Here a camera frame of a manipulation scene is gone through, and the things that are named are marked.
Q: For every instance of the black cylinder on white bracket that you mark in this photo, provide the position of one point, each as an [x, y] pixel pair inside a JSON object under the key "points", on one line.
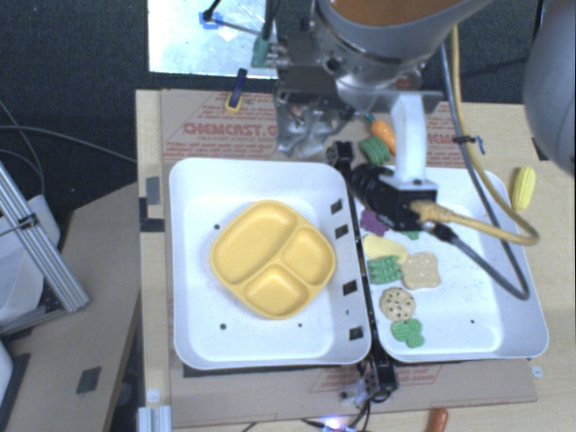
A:
{"points": [[407, 142]]}

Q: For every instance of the white plastic tray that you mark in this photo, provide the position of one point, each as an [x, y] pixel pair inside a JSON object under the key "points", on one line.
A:
{"points": [[468, 313], [198, 286]]}

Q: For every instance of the small green toy leaf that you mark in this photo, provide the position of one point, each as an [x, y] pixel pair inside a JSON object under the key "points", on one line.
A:
{"points": [[411, 235]]}

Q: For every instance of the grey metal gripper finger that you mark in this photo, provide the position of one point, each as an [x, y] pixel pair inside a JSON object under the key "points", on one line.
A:
{"points": [[326, 126], [292, 126]]}

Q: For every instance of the yellow corn cob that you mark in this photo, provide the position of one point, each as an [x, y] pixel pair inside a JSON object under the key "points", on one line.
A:
{"points": [[524, 187]]}

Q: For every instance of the orange carrot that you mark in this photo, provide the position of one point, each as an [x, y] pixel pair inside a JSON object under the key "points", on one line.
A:
{"points": [[384, 132]]}

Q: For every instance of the thin black rod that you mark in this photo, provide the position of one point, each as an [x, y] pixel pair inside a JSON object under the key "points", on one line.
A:
{"points": [[365, 281]]}

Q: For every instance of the yellow divided plate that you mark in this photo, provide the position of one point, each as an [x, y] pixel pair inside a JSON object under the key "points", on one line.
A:
{"points": [[261, 245]]}

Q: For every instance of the yellow banana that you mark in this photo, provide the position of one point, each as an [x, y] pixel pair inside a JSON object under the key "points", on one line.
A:
{"points": [[382, 246]]}

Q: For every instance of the brown cardboard board red print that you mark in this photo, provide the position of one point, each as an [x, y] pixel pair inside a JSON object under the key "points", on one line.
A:
{"points": [[225, 128]]}

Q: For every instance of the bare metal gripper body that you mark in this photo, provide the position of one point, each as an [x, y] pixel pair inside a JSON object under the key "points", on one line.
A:
{"points": [[310, 68]]}

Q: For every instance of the purple grapes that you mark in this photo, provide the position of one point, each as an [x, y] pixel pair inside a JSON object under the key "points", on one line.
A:
{"points": [[371, 223]]}

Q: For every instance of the green pea pod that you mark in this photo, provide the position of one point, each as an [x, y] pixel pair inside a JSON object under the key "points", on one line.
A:
{"points": [[383, 270]]}

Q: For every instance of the tan bread slice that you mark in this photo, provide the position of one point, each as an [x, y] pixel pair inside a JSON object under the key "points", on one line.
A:
{"points": [[420, 270]]}

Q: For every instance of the green broccoli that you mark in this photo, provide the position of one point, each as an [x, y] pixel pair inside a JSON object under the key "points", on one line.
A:
{"points": [[407, 333]]}

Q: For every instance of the tan chocolate chip biscuit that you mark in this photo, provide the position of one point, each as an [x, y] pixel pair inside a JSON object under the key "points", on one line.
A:
{"points": [[397, 304]]}

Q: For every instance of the green bean pods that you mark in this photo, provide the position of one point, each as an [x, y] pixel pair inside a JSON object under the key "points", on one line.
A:
{"points": [[374, 150]]}

